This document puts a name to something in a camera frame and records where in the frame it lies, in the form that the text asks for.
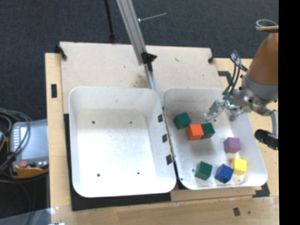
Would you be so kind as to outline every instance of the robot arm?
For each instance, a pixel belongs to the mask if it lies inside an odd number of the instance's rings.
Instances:
[[[278,150],[278,111],[269,110],[266,105],[278,99],[278,25],[270,20],[258,20],[256,29],[267,32],[249,69],[246,69],[236,51],[230,55],[234,63],[232,82],[223,92],[223,101],[215,101],[204,116],[207,121],[217,117],[224,109],[231,112],[230,120],[234,121],[240,114],[256,112],[272,119],[272,133],[257,130],[255,138],[269,147]],[[235,89],[240,71],[242,85]]]

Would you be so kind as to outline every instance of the purple cube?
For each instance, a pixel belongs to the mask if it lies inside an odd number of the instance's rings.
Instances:
[[[224,141],[224,150],[226,153],[236,153],[240,150],[240,139],[237,137],[228,137]]]

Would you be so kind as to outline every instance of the cube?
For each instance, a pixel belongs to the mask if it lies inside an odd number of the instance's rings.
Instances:
[[[230,167],[233,169],[234,174],[243,175],[247,171],[247,160],[235,157],[230,162]]]
[[[199,140],[204,136],[201,124],[190,124],[187,128],[188,140]]]
[[[186,112],[183,112],[176,115],[176,117],[173,119],[173,122],[175,123],[176,128],[180,130],[183,128],[187,128],[191,123],[191,119]]]
[[[237,137],[228,137],[224,141],[224,150],[226,153],[237,153],[240,150],[240,139]]]
[[[201,161],[196,168],[195,177],[207,180],[211,175],[212,165]]]
[[[218,167],[215,179],[219,180],[222,183],[227,183],[233,175],[233,169],[225,164],[222,164]]]
[[[212,126],[212,124],[210,122],[209,123],[203,123],[203,124],[201,124],[201,126],[202,126],[202,129],[203,129],[203,132],[204,132],[204,136],[202,137],[202,139],[210,138],[214,135],[215,130],[214,130],[214,127]]]

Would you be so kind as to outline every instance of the metal bracket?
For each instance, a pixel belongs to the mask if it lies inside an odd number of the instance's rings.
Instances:
[[[148,70],[153,72],[152,62],[155,58],[157,58],[157,56],[147,52],[142,52],[141,56],[143,63],[148,65]]]
[[[61,48],[61,46],[56,45],[56,47],[55,47],[55,53],[60,53],[61,57],[63,58],[63,60],[67,59],[67,56],[66,56],[64,50]]]

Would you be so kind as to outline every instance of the orange cube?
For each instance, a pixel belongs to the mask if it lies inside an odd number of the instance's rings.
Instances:
[[[190,124],[187,128],[187,137],[191,140],[199,140],[204,136],[201,124]]]

